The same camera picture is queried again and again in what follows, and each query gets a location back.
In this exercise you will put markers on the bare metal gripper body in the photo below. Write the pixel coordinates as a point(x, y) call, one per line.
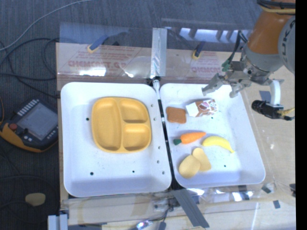
point(242, 74)

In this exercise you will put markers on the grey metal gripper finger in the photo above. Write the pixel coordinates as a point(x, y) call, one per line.
point(235, 89)
point(212, 84)

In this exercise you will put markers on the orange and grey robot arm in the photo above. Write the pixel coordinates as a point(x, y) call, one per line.
point(266, 37)

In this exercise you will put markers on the white and orange carton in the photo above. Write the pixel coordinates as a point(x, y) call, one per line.
point(204, 108)

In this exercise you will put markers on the brown toast slice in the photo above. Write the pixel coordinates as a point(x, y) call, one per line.
point(176, 115)

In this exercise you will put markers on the white plastic tray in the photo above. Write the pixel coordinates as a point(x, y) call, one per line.
point(239, 138)
point(115, 140)

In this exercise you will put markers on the yellow banana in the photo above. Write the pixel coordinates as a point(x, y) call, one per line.
point(219, 142)

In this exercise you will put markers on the orange carrot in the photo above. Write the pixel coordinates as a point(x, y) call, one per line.
point(192, 137)

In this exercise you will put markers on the yellow potato chip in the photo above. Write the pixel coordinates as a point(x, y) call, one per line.
point(35, 198)
point(189, 166)
point(203, 159)

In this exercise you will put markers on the yellow divided plate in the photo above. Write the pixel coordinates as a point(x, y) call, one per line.
point(121, 124)

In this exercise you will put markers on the brown cardboard board red print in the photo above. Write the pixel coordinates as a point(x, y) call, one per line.
point(100, 61)

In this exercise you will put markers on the black cylinder on white bracket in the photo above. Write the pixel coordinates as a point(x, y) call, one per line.
point(268, 104)

